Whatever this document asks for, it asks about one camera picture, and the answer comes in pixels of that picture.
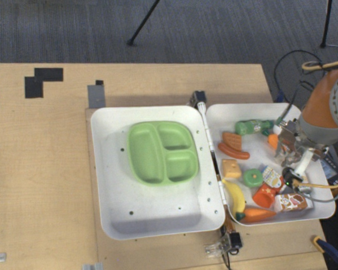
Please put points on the yellow banana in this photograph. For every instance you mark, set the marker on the yellow banana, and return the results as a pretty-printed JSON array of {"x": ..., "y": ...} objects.
[{"x": 237, "y": 195}]

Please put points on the yellow bread slice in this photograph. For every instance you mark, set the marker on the yellow bread slice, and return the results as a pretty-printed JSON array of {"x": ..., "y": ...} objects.
[{"x": 231, "y": 168}]

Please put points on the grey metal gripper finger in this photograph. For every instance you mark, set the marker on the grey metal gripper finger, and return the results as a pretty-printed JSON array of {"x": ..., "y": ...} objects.
[
  {"x": 291, "y": 158},
  {"x": 280, "y": 148}
]

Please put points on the green doughnut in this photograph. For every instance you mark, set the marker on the green doughnut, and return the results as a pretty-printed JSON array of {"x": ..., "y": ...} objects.
[{"x": 252, "y": 178}]

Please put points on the green plastic bottle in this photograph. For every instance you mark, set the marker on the green plastic bottle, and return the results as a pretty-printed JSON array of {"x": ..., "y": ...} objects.
[{"x": 250, "y": 126}]

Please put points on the green divided plate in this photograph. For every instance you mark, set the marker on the green divided plate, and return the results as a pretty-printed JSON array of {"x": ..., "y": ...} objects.
[{"x": 147, "y": 152}]

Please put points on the small orange carrot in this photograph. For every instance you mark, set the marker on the small orange carrot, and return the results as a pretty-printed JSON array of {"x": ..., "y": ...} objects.
[{"x": 272, "y": 140}]

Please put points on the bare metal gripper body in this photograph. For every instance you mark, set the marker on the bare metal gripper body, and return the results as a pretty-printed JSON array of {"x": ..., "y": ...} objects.
[{"x": 291, "y": 133}]

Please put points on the brown and white carton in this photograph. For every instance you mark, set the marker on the brown and white carton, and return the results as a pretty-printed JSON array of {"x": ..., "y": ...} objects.
[{"x": 291, "y": 202}]

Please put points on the black cylinder on white bracket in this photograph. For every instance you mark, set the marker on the black cylinder on white bracket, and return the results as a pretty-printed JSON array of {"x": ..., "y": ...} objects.
[{"x": 290, "y": 176}]

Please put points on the red cup with star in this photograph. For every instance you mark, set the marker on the red cup with star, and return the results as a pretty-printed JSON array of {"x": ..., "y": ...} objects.
[{"x": 265, "y": 196}]

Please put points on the white plastic tray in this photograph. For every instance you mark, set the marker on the white plastic tray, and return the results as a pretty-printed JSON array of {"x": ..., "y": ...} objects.
[
  {"x": 114, "y": 174},
  {"x": 254, "y": 144}
]

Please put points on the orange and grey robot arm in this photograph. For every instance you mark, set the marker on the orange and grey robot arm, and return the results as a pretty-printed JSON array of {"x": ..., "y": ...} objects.
[{"x": 323, "y": 106}]

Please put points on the orange waffle biscuit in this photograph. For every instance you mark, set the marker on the orange waffle biscuit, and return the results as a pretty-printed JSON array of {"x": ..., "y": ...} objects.
[{"x": 232, "y": 139}]

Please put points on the red-brown sausage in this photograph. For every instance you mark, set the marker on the red-brown sausage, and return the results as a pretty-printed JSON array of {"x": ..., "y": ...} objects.
[{"x": 235, "y": 153}]

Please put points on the thin black and white rod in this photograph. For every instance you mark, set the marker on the thin black and white rod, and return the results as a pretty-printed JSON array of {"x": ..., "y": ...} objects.
[{"x": 207, "y": 129}]

